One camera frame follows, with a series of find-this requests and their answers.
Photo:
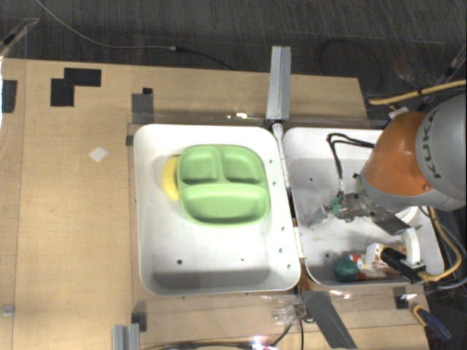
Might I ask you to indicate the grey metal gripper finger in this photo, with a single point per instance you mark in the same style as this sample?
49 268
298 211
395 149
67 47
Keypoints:
321 217
394 226

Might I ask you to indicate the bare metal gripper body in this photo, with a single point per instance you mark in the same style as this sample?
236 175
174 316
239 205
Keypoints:
359 206

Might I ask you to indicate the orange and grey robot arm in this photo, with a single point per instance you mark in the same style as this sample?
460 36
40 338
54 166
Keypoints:
401 159

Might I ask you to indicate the white plastic tray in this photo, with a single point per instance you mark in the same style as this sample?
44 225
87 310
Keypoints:
321 181
219 253

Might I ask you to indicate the orange and white packet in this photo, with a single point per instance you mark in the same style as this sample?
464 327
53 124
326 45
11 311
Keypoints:
368 272

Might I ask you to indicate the dark green broccoli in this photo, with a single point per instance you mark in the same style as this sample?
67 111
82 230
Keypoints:
346 269

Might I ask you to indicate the green divided plate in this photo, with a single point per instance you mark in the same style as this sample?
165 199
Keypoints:
222 191

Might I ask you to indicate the yellow banana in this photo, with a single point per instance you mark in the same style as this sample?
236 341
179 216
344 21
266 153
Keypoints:
170 181

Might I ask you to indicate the pale wood board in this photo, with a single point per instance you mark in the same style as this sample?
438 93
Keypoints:
73 213

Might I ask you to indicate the black cylinder on white bracket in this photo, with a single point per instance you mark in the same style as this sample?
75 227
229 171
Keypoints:
399 261

